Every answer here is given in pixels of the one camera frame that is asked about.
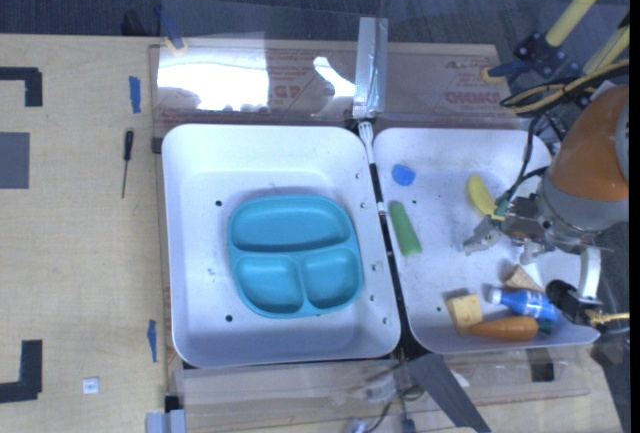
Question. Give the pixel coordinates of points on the white plastic tray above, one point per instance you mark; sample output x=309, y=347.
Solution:
x=200, y=221
x=440, y=221

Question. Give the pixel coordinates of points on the black cylinder on white bracket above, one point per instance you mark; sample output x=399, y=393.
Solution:
x=567, y=296

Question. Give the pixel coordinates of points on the yellow banana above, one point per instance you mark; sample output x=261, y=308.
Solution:
x=479, y=193

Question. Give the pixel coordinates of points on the yellow cheese block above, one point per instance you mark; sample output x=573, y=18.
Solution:
x=465, y=311

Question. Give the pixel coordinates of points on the blue and white bottle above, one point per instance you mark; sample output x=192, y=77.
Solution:
x=525, y=302

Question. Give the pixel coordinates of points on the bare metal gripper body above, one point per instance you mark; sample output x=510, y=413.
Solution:
x=525, y=220

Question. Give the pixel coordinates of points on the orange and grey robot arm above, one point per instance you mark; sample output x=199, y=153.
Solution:
x=592, y=156

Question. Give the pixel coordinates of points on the tan pizza slice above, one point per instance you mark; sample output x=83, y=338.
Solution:
x=521, y=279

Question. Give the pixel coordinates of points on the small blue rounded piece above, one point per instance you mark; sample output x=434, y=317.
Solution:
x=403, y=175

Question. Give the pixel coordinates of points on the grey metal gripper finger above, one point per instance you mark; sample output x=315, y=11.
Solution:
x=530, y=253
x=481, y=235

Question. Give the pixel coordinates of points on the green cylinder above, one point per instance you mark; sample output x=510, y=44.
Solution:
x=405, y=230

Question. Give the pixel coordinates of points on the blue divided plate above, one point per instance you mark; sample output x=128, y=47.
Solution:
x=292, y=253

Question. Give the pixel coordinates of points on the orange carrot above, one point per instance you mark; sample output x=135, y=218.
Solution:
x=505, y=328

